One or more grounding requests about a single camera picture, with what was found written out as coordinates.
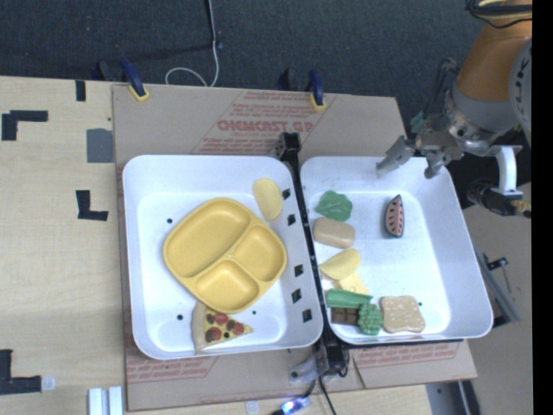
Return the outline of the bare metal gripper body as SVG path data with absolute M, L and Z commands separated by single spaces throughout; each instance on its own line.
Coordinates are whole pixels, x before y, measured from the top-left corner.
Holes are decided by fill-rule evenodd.
M 415 117 L 415 147 L 424 155 L 460 159 L 464 153 L 486 154 L 495 133 L 479 127 L 456 107 L 420 112 Z

